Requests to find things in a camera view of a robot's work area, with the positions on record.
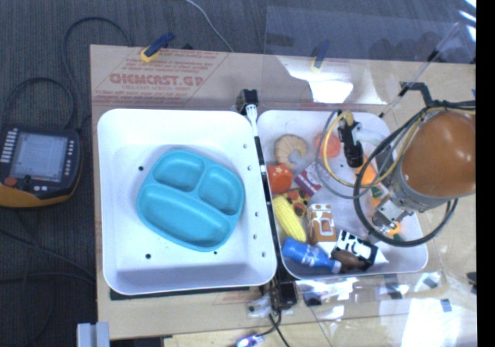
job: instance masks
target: blue bottle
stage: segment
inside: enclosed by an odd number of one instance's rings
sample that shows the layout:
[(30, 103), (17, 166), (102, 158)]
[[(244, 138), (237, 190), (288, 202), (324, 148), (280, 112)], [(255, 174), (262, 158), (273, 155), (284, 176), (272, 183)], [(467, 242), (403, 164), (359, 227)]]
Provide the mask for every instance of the blue bottle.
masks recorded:
[(292, 237), (285, 239), (282, 246), (282, 255), (309, 267), (325, 267), (335, 274), (340, 272), (342, 266), (338, 260), (327, 257), (326, 253), (318, 247), (301, 243)]

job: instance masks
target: white tray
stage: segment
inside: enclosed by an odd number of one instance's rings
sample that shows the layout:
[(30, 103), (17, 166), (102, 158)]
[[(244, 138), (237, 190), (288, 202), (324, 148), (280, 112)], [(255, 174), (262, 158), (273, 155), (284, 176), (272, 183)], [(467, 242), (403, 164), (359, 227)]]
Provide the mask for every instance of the white tray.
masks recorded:
[[(383, 137), (390, 134), (388, 126), (378, 116), (359, 112), (353, 114), (354, 119), (362, 124), (364, 130), (372, 131), (375, 134), (378, 133)], [(321, 134), (329, 116), (330, 112), (328, 111), (266, 111), (261, 114), (258, 118), (258, 132), (266, 164), (276, 163), (275, 142), (285, 134), (293, 134), (303, 138), (308, 148), (308, 154), (299, 160), (293, 170), (294, 175), (302, 171), (315, 159), (316, 147), (313, 143), (315, 138)], [(364, 142), (363, 148), (365, 155), (369, 155), (374, 146)], [(343, 180), (351, 182), (355, 178), (352, 169), (347, 167), (343, 151), (341, 151), (340, 156), (332, 158), (329, 161), (329, 165)], [(352, 188), (343, 186), (335, 180), (332, 180), (329, 185), (346, 196), (352, 196), (353, 194)], [(292, 188), (296, 189), (298, 186), (293, 183)], [(366, 237), (367, 231), (357, 218), (353, 200), (342, 199), (326, 189), (320, 189), (312, 197), (311, 202), (329, 203), (332, 206), (337, 233), (341, 229), (345, 229), (359, 238), (364, 239)], [(415, 240), (423, 236), (416, 215), (407, 216), (401, 222), (401, 233), (405, 240)], [(280, 242), (283, 243), (285, 234), (280, 228), (278, 229), (278, 236)], [(372, 275), (415, 272), (420, 271), (428, 262), (428, 249), (424, 244), (408, 248), (393, 247), (383, 242), (378, 242), (376, 245), (388, 260), (388, 263), (376, 264), (366, 272), (357, 271), (352, 274)], [(298, 264), (291, 259), (284, 259), (284, 265), (289, 273), (300, 279), (342, 276), (342, 274), (330, 274), (326, 269), (313, 269)]]
[[(229, 111), (115, 109), (98, 121), (103, 271), (120, 294), (247, 287), (272, 279), (275, 248), (248, 120)], [(181, 247), (139, 219), (136, 198), (166, 151), (187, 148), (236, 173), (246, 200), (229, 240), (211, 252)]]

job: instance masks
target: blue divided plate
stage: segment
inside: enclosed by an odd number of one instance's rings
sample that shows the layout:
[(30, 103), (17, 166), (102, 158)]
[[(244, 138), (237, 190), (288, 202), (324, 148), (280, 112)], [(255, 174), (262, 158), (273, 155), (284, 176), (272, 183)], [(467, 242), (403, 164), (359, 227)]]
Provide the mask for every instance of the blue divided plate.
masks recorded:
[(231, 170), (178, 149), (152, 166), (139, 190), (139, 218), (151, 230), (197, 251), (228, 240), (244, 206), (244, 185)]

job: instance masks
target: beige surface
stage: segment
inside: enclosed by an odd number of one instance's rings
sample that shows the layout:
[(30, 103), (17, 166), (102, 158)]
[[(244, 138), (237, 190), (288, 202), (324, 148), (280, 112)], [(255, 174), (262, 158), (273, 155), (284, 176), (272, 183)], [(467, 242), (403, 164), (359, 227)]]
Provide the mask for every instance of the beige surface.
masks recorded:
[[(315, 104), (308, 103), (311, 93), (304, 82), (291, 78), (281, 67), (280, 60), (273, 59), (274, 56), (189, 51), (192, 54), (168, 50), (169, 53), (160, 56), (162, 64), (159, 68), (162, 70), (157, 72), (152, 70), (152, 66), (140, 65), (136, 61), (139, 50), (122, 46), (91, 47), (98, 321), (109, 323), (112, 339), (173, 335), (165, 340), (165, 345), (231, 346), (241, 336), (261, 332), (269, 326), (266, 318), (248, 316), (247, 303), (260, 296), (256, 287), (248, 291), (121, 301), (110, 299), (101, 263), (97, 121), (105, 111), (114, 107), (233, 109), (235, 97), (241, 89), (257, 88), (259, 94), (266, 94), (271, 87), (267, 82), (276, 87), (286, 81), (293, 89), (279, 97), (270, 94), (271, 101), (264, 103), (267, 107), (311, 108)], [(181, 64), (181, 60), (185, 60), (186, 65)], [(376, 113), (383, 109), (383, 100), (394, 98), (399, 90), (398, 82), (412, 77), (419, 66), (419, 63), (368, 60), (326, 62), (328, 70), (344, 71), (346, 79), (354, 84), (348, 101), (367, 104), (350, 104), (349, 107), (363, 107)], [(434, 99), (467, 100), (472, 98), (470, 88), (475, 84), (475, 68), (471, 65), (435, 64), (426, 70), (421, 81), (428, 83)], [(138, 76), (129, 78), (138, 79), (137, 84), (129, 83), (129, 79), (124, 82), (125, 73), (125, 79), (130, 75)], [(173, 78), (166, 80), (165, 75)], [(175, 87), (182, 89), (171, 89), (174, 82)], [(418, 93), (409, 93), (385, 120), (391, 129), (395, 128), (423, 105)], [(404, 299), (392, 300), (384, 292), (382, 277), (363, 277), (355, 283), (350, 295), (333, 297), (314, 310), (306, 307), (299, 296), (293, 310), (283, 315), (282, 334), (292, 346), (400, 345), (403, 338), (415, 345), (415, 338), (422, 340), (418, 334), (419, 325), (427, 321), (437, 324), (439, 330), (434, 334), (437, 338), (476, 341), (476, 295), (471, 293), (466, 280), (467, 272), (476, 271), (475, 218), (475, 197), (460, 200), (451, 222), (428, 243), (429, 262), (424, 273), (399, 275)], [(422, 220), (426, 223), (434, 221), (435, 218)], [(422, 279), (428, 274), (440, 277), (438, 287), (429, 288), (422, 284)], [(443, 310), (442, 299), (449, 300), (451, 311)], [(425, 313), (429, 313), (431, 318), (428, 319)], [(266, 336), (264, 345), (283, 344), (274, 332)]]

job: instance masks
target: display screen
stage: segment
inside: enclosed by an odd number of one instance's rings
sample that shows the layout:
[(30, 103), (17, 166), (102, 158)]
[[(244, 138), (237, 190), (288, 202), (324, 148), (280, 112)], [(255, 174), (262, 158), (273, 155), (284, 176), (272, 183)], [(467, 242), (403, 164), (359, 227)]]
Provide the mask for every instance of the display screen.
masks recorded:
[(67, 149), (67, 137), (20, 133), (11, 176), (60, 182)]

